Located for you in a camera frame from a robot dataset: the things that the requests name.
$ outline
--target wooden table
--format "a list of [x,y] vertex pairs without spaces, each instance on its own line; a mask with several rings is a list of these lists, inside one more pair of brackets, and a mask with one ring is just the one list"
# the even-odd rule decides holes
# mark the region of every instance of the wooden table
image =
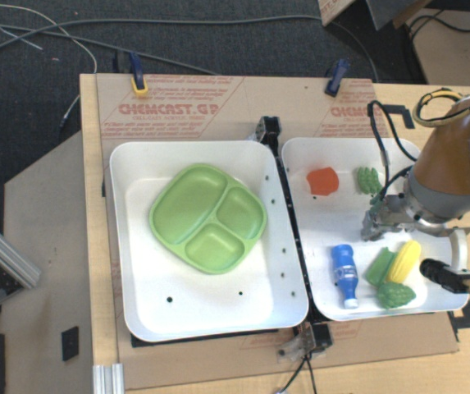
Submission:
[[[377,99],[384,104],[413,105],[425,93],[436,90],[437,85],[382,85],[374,84]],[[470,87],[456,88],[470,94]],[[95,76],[80,77],[82,135],[84,146],[84,177],[87,211],[89,283],[91,323],[95,365],[110,366],[118,363],[116,323],[111,281],[111,264],[107,239],[107,210],[102,197],[103,162],[98,118],[98,90]],[[432,104],[429,113],[444,114],[447,105]],[[395,116],[400,137],[421,148],[427,141],[429,130],[418,127],[404,128],[401,118]],[[470,226],[470,214],[462,222]],[[470,235],[468,236],[470,252]],[[355,364],[334,368],[315,369],[319,392],[379,393],[379,392],[470,392],[470,329],[459,333],[460,351],[451,355],[433,355],[406,360]],[[173,387],[158,387],[134,392],[156,393],[272,393],[289,378],[288,373],[269,374],[250,378],[195,383]],[[311,381],[303,371],[289,388],[289,393],[310,392]]]

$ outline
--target yellow corn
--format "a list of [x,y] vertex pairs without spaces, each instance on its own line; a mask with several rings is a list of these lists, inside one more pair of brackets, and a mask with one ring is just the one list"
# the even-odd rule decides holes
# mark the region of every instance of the yellow corn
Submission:
[[386,276],[388,282],[402,283],[421,256],[422,247],[416,241],[408,241],[393,260]]

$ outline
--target black floor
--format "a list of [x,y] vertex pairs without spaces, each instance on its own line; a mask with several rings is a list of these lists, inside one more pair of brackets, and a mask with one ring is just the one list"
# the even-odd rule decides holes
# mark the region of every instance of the black floor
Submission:
[[[267,16],[320,16],[317,0],[0,0],[28,7],[57,22],[96,18],[241,20]],[[435,0],[428,7],[470,11],[470,0]],[[0,7],[0,24],[46,26],[27,11]],[[250,25],[74,25],[73,35],[128,50],[151,53],[222,75],[326,76],[346,58],[348,76],[383,83],[424,83],[405,28],[375,30],[365,0],[357,0],[332,24],[286,20]],[[358,44],[352,36],[360,41]],[[0,43],[10,37],[0,31]],[[93,71],[90,57],[67,39],[34,36],[37,49],[22,42],[0,48],[0,204],[5,182],[80,129],[76,105],[80,73]],[[367,50],[378,72],[375,77]],[[114,51],[90,44],[99,72],[113,71]],[[144,70],[205,74],[144,58]]]

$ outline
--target blue toy bottle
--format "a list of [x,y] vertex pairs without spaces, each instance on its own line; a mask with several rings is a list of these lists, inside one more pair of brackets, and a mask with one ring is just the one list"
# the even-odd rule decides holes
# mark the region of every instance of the blue toy bottle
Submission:
[[346,309],[358,308],[355,289],[358,285],[357,267],[353,260],[353,248],[350,245],[337,245],[331,250],[333,273],[336,285],[344,295]]

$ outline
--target white tray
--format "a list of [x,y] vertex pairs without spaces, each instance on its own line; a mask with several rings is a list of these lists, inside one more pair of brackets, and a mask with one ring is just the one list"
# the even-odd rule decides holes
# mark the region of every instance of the white tray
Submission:
[[[390,171],[394,175],[411,164],[394,139],[383,139],[390,158]],[[405,140],[404,147],[415,157],[418,148]],[[369,264],[383,247],[391,251],[409,239],[422,245],[422,257],[451,263],[452,248],[448,238],[436,238],[415,231],[389,232],[379,241],[363,241],[360,236],[370,196],[361,194],[354,173],[358,167],[374,167],[384,183],[384,167],[374,139],[297,138],[287,141],[282,149],[282,159],[287,171],[294,211],[299,226],[300,240],[318,310],[330,319],[345,321],[383,315],[419,314],[441,310],[461,309],[468,295],[455,295],[424,278],[416,267],[404,284],[412,287],[417,297],[398,309],[383,309],[376,299],[376,288],[364,278]],[[306,176],[311,171],[332,167],[339,177],[339,189],[328,196],[313,198]],[[402,190],[403,180],[396,181],[389,193]],[[357,309],[344,309],[340,292],[335,287],[331,248],[350,244],[358,270],[356,295]]]
[[[166,249],[148,213],[182,169],[208,163],[264,203],[266,230],[234,270],[209,275]],[[150,342],[290,328],[308,312],[299,256],[272,152],[253,141],[130,142],[110,158],[125,321]]]

